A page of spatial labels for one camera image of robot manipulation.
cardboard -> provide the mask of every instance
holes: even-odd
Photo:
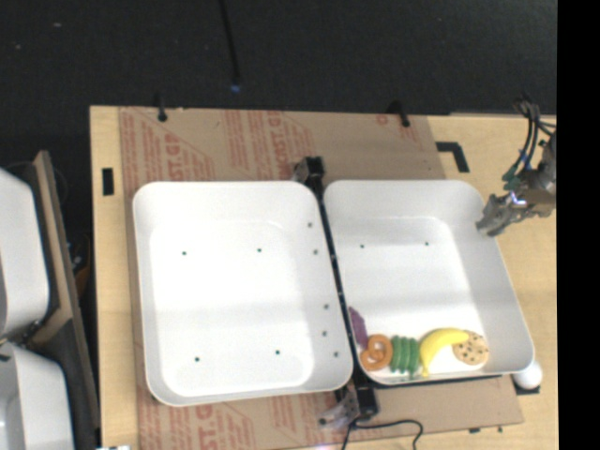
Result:
[[[131,198],[151,181],[289,179],[302,158],[320,156],[324,183],[337,179],[444,178],[424,116],[403,127],[391,114],[171,110],[119,114],[132,300],[139,442],[142,450],[297,448],[340,443],[345,430],[320,428],[333,393],[240,400],[174,408],[145,384]],[[426,433],[520,423],[510,377],[377,391],[381,412],[371,423],[411,418]],[[351,441],[416,433],[415,426],[360,430]]]

robotic claw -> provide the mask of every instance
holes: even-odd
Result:
[[[529,121],[527,140],[517,161],[502,176],[508,193],[501,197],[490,195],[484,215],[476,223],[477,230],[489,236],[498,235],[511,223],[525,218],[549,217],[556,208],[556,126],[542,122],[539,108],[526,97],[518,98],[515,108]],[[549,136],[548,141],[538,143],[540,132]],[[531,162],[538,144],[544,151],[533,169]]]

